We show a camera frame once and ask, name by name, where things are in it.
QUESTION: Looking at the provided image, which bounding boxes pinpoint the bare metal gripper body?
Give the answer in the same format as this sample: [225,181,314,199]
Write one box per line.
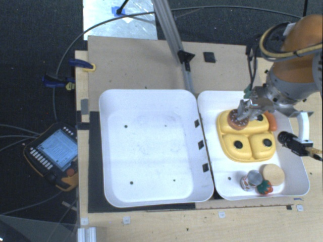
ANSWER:
[248,85,298,116]

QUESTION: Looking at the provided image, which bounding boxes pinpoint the brown sprinkled doughnut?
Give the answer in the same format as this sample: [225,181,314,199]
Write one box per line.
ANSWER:
[227,109,251,131]

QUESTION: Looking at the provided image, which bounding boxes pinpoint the orange sausage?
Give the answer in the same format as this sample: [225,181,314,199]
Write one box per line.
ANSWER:
[263,111,278,132]

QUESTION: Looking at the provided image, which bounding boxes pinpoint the yellow divided plate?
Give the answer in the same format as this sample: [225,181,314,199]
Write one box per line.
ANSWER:
[216,109,277,163]

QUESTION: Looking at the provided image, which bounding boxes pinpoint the white plastic tray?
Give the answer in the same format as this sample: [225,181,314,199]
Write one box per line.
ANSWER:
[196,90,311,202]
[98,89,216,208]

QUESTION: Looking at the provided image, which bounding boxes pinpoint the small white and red can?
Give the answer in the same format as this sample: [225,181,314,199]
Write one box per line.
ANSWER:
[239,169,263,192]

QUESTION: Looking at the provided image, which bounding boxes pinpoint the round beige biscuit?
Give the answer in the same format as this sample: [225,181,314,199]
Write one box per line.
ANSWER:
[259,163,286,187]

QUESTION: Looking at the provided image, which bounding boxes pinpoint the orange fruit with green top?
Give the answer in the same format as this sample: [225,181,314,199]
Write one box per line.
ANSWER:
[255,179,274,196]

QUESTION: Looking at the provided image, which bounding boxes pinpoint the brown cardboard board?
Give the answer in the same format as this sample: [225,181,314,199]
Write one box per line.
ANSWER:
[87,35,316,211]

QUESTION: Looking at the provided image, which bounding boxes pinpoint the black cylinder on white bracket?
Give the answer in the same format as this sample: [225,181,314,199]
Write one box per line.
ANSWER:
[277,110,315,157]

